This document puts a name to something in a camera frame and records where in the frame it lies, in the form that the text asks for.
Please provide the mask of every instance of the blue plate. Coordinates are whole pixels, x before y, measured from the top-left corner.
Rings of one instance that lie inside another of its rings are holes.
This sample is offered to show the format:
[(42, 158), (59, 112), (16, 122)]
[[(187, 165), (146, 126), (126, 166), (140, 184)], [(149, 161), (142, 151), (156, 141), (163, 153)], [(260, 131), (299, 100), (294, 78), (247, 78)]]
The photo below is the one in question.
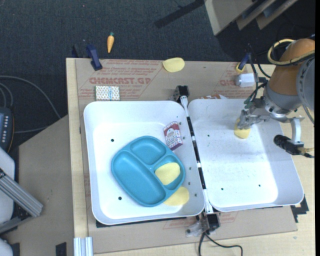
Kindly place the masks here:
[[(167, 185), (155, 171), (167, 163), (177, 163), (179, 176)], [(139, 204), (154, 207), (167, 200), (183, 183), (184, 165), (159, 139), (142, 136), (119, 150), (111, 161), (111, 172), (120, 186)]]

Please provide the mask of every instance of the carrot toy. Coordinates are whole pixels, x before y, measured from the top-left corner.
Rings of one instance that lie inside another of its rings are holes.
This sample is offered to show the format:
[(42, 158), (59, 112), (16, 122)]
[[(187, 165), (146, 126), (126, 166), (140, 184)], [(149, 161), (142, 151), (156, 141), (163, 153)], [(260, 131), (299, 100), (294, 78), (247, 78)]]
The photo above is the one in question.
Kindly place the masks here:
[(111, 32), (110, 35), (108, 36), (107, 40), (106, 40), (106, 46), (108, 49), (108, 54), (111, 52), (112, 46), (114, 45), (115, 42), (115, 37), (114, 37), (114, 33)]

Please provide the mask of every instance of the metal bracket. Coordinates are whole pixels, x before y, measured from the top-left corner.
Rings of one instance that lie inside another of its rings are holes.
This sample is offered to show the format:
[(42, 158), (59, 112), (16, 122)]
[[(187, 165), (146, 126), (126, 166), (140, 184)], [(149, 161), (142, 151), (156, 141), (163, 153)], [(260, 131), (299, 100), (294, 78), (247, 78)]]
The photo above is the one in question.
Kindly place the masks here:
[(15, 217), (1, 224), (0, 234), (13, 229), (15, 226), (25, 222), (26, 220), (40, 216), (43, 205), (39, 201), (37, 201), (31, 194), (20, 187), (17, 182), (6, 175), (1, 168), (0, 190), (30, 215), (30, 217), (25, 217), (24, 219)]
[(210, 225), (209, 225), (208, 217), (205, 212), (202, 212), (201, 216), (197, 216), (197, 221), (194, 224), (186, 227), (185, 236), (187, 238), (198, 237), (203, 232), (209, 229), (210, 229)]
[(76, 237), (73, 239), (74, 256), (93, 256), (94, 247), (91, 236), (86, 238)]
[(181, 96), (189, 96), (189, 88), (187, 85), (178, 85), (175, 90), (173, 95), (169, 98), (170, 101), (174, 101), (177, 103), (180, 103), (180, 97)]
[(291, 205), (292, 214), (296, 223), (298, 223), (298, 215), (307, 214), (309, 211), (309, 207), (307, 204), (306, 197), (303, 197), (303, 200), (300, 203), (300, 207), (296, 207), (295, 205)]
[(290, 120), (291, 128), (292, 128), (292, 142), (293, 144), (300, 144), (301, 141), (301, 125), (300, 125), (301, 118), (294, 117)]

